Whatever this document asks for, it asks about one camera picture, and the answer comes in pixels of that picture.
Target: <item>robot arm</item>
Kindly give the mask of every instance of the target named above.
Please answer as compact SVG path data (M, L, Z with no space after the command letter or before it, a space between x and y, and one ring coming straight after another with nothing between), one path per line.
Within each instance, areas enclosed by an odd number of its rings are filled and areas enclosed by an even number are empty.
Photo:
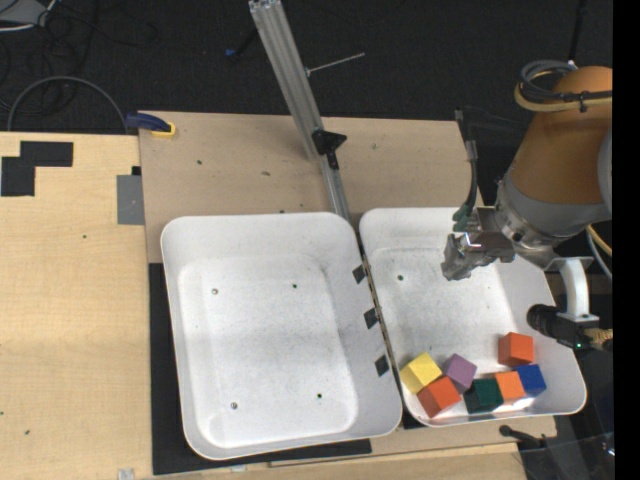
M548 74L563 75L552 91L533 84ZM442 263L450 281L516 255L545 272L560 272L566 311L534 306L528 319L574 348L593 342L593 332L586 330L598 325L589 313L584 272L591 258L563 258L554 248L612 218L612 81L612 70L601 66L578 69L554 61L525 66L516 101L536 114L499 184L495 206L463 205L463 215L454 216L454 230L462 233L447 237ZM554 316L551 310L560 320L542 325Z

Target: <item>yellow block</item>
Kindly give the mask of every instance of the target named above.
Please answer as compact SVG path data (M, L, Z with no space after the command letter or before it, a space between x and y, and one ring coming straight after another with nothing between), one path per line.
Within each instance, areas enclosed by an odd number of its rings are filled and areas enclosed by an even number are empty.
M400 379L414 394L440 375L442 375L442 370L426 352L420 354L400 370Z

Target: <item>orange block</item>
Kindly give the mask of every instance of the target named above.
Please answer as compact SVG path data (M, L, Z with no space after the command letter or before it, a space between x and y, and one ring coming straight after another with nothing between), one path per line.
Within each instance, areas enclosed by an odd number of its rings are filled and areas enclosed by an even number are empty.
M456 389L453 381L443 375L442 377L434 380L418 392L418 400L427 411L430 418L433 418L438 413L445 409L457 404L462 397Z
M533 363L533 338L510 332L498 341L498 362L505 366Z
M505 404L512 404L526 396L518 372L497 372L495 378Z

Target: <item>metal pole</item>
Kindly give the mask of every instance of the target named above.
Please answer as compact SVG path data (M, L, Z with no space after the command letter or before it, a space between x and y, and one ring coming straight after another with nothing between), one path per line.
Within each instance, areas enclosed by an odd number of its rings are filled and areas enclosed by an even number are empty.
M319 161L333 211L351 221L340 171L319 155L312 134L324 130L281 0L252 0L249 10L310 160Z

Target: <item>black floor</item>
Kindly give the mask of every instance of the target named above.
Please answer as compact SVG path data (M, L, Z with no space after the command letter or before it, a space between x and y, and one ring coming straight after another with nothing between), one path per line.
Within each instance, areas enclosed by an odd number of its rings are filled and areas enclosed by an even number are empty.
M51 2L34 1L43 9ZM123 133L118 113L139 109L288 115L264 47L252 36L248 2L62 0L45 13L45 26L21 28L2 21L13 0L0 0L0 129ZM323 116L452 120L455 108L469 106L509 120L512 131L479 136L480 190L489 204L532 117L513 98L520 69L572 53L579 66L613 67L613 0L583 0L578 13L580 4L284 0L307 68L364 53L312 72ZM230 58L234 50L241 55ZM86 83L39 84L48 77ZM612 241L610 223L600 231ZM562 250L591 254L584 235ZM592 273L601 274L597 266ZM594 294L593 303L612 325L610 291ZM590 357L579 357L592 388L588 405L559 425L575 442L613 430L612 355Z

